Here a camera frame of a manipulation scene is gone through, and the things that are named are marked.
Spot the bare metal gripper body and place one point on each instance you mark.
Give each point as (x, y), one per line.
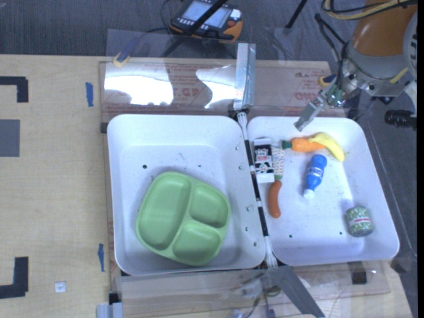
(362, 84)

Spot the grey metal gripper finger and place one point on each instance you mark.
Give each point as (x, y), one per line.
(313, 116)
(305, 115)

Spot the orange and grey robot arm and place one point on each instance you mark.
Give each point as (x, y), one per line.
(381, 28)

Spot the orange carrot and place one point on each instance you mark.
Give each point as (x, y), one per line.
(303, 145)

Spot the yellow banana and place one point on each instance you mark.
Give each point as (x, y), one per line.
(333, 146)

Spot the brown cardboard board red print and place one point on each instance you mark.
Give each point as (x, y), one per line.
(285, 84)

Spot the patterned paper packet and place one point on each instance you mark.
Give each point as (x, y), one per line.
(279, 162)

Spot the blue bottle white cap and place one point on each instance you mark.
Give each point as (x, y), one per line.
(314, 174)

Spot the white carton with cow print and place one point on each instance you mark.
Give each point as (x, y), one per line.
(263, 161)

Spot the orange sausage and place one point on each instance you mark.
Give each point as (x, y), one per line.
(274, 200)

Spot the green can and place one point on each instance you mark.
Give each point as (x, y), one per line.
(359, 221)

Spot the white plastic tray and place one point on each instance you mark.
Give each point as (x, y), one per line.
(179, 144)
(318, 237)

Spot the green divided plate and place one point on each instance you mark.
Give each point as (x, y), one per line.
(172, 210)

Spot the black cylinder on white bracket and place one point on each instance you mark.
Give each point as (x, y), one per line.
(399, 118)

